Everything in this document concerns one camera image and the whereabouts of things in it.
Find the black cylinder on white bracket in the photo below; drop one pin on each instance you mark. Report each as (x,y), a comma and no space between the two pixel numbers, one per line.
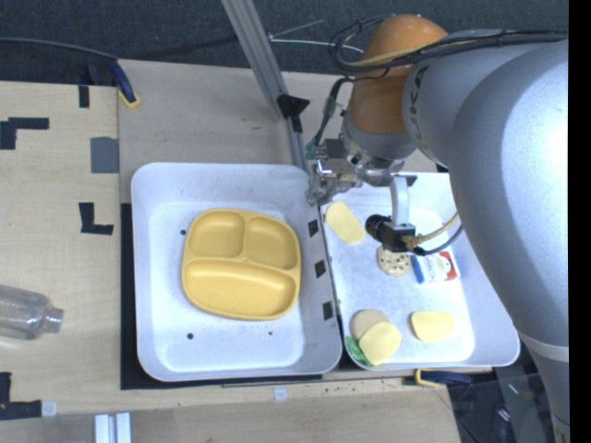
(391,235)

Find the green lettuce leaf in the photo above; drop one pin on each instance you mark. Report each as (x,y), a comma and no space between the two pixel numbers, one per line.
(354,350)

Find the yellow oval slice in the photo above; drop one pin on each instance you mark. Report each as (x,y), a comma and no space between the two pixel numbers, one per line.
(379,343)
(345,222)
(432,326)

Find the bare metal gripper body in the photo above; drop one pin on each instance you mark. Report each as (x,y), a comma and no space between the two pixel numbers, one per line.
(339,164)

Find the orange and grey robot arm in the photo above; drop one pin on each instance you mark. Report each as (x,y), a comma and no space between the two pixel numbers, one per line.
(503,164)

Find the yellow divided plate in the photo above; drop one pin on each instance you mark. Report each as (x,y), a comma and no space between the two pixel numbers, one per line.
(240,275)

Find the clear plastic bottle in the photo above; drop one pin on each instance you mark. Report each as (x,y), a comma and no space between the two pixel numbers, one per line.
(23,312)

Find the tan round biscuit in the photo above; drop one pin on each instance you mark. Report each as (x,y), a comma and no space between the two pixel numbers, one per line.
(365,321)

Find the white blue red carton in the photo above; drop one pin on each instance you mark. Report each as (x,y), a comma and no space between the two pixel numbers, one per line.
(436,268)

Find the white plastic tray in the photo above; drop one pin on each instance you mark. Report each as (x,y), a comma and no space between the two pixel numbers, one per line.
(231,344)
(392,298)

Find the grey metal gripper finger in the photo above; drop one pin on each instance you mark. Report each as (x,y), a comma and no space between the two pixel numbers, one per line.
(314,191)
(330,188)

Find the chocolate chip cookie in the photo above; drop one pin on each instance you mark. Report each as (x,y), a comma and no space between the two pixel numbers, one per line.
(393,264)

